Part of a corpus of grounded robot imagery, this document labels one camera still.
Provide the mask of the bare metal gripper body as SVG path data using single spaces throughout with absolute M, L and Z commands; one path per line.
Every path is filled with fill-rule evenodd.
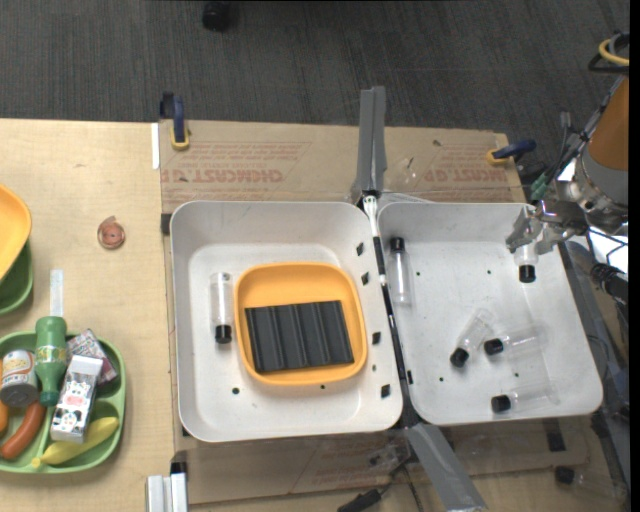
M 583 234 L 595 228 L 607 235 L 626 235 L 626 206 L 616 203 L 597 188 L 577 183 L 554 183 L 539 201 L 542 218 L 562 230 Z

